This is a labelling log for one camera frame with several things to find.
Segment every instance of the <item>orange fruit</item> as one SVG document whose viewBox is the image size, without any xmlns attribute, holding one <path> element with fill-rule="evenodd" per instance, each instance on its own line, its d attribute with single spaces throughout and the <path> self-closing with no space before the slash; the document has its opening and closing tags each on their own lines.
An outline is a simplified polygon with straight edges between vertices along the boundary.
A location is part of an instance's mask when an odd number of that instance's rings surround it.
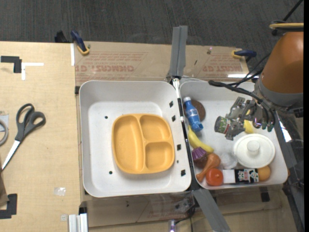
<svg viewBox="0 0 309 232">
<path fill-rule="evenodd" d="M 270 177 L 271 170 L 269 166 L 265 166 L 257 169 L 257 172 L 259 174 L 259 181 L 264 181 Z"/>
</svg>

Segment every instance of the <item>yellow divided plate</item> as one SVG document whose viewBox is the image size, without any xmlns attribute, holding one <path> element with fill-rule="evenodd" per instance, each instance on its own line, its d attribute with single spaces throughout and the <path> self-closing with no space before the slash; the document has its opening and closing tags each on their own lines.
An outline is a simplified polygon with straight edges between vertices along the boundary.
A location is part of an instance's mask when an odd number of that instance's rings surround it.
<svg viewBox="0 0 309 232">
<path fill-rule="evenodd" d="M 118 167 L 130 174 L 161 172 L 175 160 L 169 124 L 152 114 L 118 117 L 112 126 L 112 150 Z"/>
</svg>

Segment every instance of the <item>scissor blade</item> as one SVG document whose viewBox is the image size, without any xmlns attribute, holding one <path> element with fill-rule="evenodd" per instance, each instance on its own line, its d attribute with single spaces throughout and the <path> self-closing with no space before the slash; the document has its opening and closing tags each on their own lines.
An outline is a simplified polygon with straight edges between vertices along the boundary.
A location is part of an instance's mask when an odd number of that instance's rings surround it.
<svg viewBox="0 0 309 232">
<path fill-rule="evenodd" d="M 15 151 L 17 150 L 18 146 L 20 144 L 20 141 L 15 140 L 13 143 L 12 148 L 9 151 L 8 156 L 6 157 L 3 165 L 2 165 L 2 170 L 5 168 L 5 166 L 9 163 L 9 161 L 11 160 L 12 156 L 14 155 Z"/>
</svg>

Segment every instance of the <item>gray floor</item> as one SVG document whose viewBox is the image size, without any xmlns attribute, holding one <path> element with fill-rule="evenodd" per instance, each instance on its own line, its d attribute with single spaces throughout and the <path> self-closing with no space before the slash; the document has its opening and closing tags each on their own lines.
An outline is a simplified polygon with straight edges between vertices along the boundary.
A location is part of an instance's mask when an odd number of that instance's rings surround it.
<svg viewBox="0 0 309 232">
<path fill-rule="evenodd" d="M 298 1 L 0 0 L 0 41 L 54 42 L 59 30 L 71 41 L 74 29 L 85 41 L 171 44 L 172 28 L 187 25 L 187 44 L 256 51 L 250 69 L 281 36 L 271 34 L 271 21 L 282 20 Z M 287 22 L 304 22 L 304 2 Z M 303 144 L 297 150 L 303 161 Z M 291 207 L 302 231 L 292 198 Z"/>
</svg>

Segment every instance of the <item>water bottle label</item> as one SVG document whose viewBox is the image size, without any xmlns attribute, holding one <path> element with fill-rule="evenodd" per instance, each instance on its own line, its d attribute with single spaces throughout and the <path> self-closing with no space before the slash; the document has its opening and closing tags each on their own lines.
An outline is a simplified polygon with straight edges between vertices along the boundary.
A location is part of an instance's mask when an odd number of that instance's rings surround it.
<svg viewBox="0 0 309 232">
<path fill-rule="evenodd" d="M 198 116 L 198 112 L 196 109 L 191 109 L 189 111 L 186 111 L 186 113 L 187 113 L 188 118 L 193 117 L 193 116 Z"/>
</svg>

